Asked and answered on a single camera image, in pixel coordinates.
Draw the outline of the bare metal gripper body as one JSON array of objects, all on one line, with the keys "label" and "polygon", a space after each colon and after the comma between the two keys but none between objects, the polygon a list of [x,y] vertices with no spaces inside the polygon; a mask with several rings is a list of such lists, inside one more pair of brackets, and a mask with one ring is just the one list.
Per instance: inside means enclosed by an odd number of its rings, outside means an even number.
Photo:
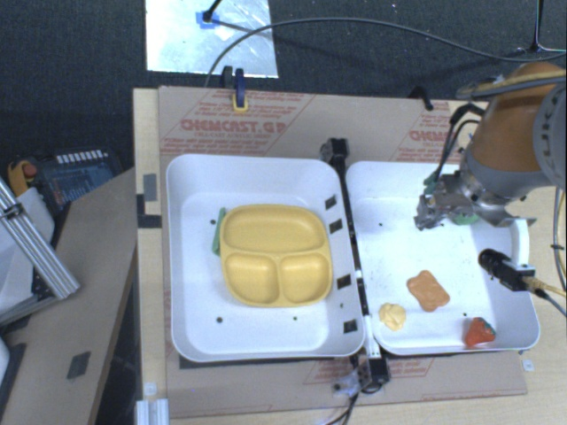
[{"label": "bare metal gripper body", "polygon": [[434,220],[480,219],[484,193],[485,187],[470,172],[440,174],[430,194],[430,215]]}]

